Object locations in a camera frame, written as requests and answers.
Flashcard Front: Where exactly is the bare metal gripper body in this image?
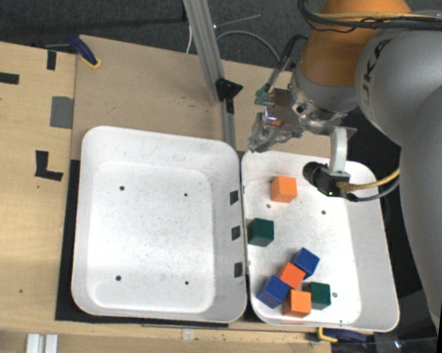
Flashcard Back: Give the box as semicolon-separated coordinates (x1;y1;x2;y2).
255;86;351;144

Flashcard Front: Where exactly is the orange cube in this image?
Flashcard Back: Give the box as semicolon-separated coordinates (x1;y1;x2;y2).
268;174;300;205
281;287;315;320
275;260;308;291

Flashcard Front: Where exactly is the green cube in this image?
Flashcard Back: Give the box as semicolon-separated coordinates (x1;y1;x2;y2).
305;281;334;312
244;217;277;249

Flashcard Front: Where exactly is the white plastic tray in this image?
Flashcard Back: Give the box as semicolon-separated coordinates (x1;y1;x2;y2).
221;146;420;341
60;122;267;334

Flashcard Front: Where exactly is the pale wood board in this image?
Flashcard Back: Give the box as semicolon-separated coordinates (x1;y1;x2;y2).
44;34;381;353

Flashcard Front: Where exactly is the blue cube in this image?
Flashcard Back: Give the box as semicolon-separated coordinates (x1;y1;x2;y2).
289;246;322;282
255;272;294;312

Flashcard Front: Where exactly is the black cylinder on white bracket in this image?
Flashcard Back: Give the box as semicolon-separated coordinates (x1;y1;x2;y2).
300;122;358;200

